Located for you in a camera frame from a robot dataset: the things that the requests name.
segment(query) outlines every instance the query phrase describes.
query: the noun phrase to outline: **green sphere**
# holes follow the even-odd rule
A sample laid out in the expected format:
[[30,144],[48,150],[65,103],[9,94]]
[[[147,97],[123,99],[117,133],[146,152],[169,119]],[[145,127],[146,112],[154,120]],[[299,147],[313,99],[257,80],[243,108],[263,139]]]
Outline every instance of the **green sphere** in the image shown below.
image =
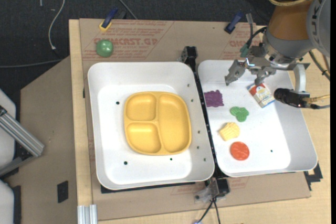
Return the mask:
[[113,53],[113,44],[111,41],[102,39],[97,42],[97,54],[102,57],[110,57]]

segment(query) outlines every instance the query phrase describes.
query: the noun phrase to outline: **white object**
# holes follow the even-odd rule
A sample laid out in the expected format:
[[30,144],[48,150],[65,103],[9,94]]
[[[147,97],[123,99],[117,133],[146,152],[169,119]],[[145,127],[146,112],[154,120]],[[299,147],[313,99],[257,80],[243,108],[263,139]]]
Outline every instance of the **white object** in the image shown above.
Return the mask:
[[[189,183],[212,176],[211,146],[189,66],[181,62],[102,62],[90,68],[88,83],[97,176],[104,187],[118,190]],[[130,95],[144,91],[171,92],[185,101],[192,128],[192,141],[186,151],[151,156],[139,154],[127,144],[124,103]]]
[[[7,113],[15,118],[15,104],[0,89],[0,105],[7,110]],[[0,169],[13,160],[15,153],[15,140],[0,127]]]
[[14,223],[14,193],[12,189],[0,180],[0,223]]
[[[256,78],[248,70],[239,80],[229,86],[225,76],[232,61],[207,60],[200,63],[198,74],[203,92],[219,90],[224,106],[207,107],[209,124],[219,168],[228,176],[250,176],[271,173],[311,170],[317,165],[317,155],[298,108],[275,101],[261,108],[247,87]],[[277,88],[293,89],[288,72],[277,71],[265,79],[270,92]],[[249,111],[246,121],[230,114],[233,106],[245,107]],[[240,135],[224,141],[218,131],[227,122],[236,122]],[[249,147],[250,155],[244,161],[234,159],[230,154],[233,142],[241,141]]]

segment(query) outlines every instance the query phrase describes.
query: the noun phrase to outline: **robotic arm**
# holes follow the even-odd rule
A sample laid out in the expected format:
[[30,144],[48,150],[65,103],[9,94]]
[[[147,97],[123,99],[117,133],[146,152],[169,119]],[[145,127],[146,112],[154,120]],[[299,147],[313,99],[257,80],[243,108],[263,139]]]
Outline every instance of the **robotic arm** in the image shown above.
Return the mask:
[[[241,48],[240,56],[246,60],[233,62],[225,77],[226,85],[240,78],[246,69],[257,75],[256,85],[277,70],[293,70],[295,89],[277,89],[275,99],[299,108],[317,109],[318,106],[310,104],[310,95],[305,92],[305,69],[309,64],[298,61],[312,49],[330,56],[331,0],[270,1],[276,8],[269,25],[251,35]],[[251,40],[258,33],[264,33],[262,43],[251,46]]]

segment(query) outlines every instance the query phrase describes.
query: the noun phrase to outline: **blue and yellow clamp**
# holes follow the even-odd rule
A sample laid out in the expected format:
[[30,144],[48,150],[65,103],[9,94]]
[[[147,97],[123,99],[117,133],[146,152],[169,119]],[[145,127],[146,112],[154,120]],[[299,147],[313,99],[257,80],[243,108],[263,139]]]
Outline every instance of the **blue and yellow clamp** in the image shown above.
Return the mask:
[[102,21],[101,24],[99,25],[99,29],[101,31],[105,32],[107,29],[110,28],[110,26],[112,25],[112,19],[117,12],[118,12],[118,8],[115,7],[108,13],[105,20]]

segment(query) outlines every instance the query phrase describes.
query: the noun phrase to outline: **blue clamp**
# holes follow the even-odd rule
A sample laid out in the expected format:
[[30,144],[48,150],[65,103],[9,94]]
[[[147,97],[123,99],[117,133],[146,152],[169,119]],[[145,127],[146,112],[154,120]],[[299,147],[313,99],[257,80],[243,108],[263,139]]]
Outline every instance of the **blue clamp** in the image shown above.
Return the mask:
[[225,28],[224,31],[228,32],[229,34],[232,33],[232,31],[235,29],[235,25],[237,24],[237,22],[239,22],[241,20],[241,18],[244,16],[244,14],[242,12],[237,12],[237,14],[235,15],[235,17],[233,18],[232,22],[229,23]]
[[103,32],[105,32],[107,29],[110,28],[112,24],[112,19],[115,16],[115,14],[118,12],[118,8],[113,8],[108,15],[106,16],[105,20],[101,22],[99,25],[99,29]]

